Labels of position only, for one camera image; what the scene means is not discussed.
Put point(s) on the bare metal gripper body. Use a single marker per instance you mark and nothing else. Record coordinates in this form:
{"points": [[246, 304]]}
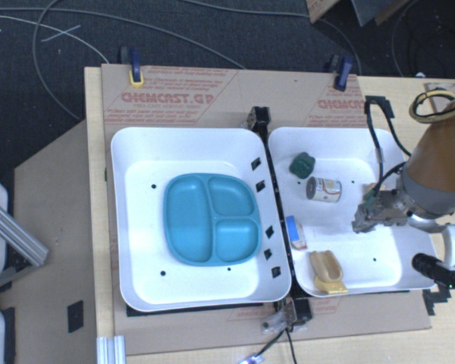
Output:
{"points": [[388, 211]]}

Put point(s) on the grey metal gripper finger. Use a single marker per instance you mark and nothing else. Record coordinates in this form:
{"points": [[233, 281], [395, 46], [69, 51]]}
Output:
{"points": [[362, 211], [359, 226]]}

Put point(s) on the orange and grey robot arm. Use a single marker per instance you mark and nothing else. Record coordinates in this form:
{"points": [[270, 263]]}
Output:
{"points": [[436, 161]]}

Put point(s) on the white plastic tray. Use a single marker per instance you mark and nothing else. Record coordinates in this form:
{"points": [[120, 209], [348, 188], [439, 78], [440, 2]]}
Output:
{"points": [[364, 256], [144, 218]]}

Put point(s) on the small white can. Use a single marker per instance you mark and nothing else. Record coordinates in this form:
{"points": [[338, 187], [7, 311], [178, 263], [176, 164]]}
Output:
{"points": [[326, 190]]}

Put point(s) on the blue and white carton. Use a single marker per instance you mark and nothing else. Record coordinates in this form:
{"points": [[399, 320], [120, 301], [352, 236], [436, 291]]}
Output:
{"points": [[295, 231]]}

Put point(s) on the thin black and white rod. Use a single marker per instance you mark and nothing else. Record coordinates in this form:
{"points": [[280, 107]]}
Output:
{"points": [[278, 199]]}

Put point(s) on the blue divided plate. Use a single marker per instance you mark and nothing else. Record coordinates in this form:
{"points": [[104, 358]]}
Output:
{"points": [[191, 218]]}

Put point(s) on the brown cardboard board, red print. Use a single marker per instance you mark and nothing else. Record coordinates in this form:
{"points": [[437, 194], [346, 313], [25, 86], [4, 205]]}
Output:
{"points": [[220, 93]]}

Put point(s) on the black cylinder on white bracket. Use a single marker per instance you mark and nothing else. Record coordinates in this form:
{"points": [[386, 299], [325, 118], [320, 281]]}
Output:
{"points": [[432, 267]]}

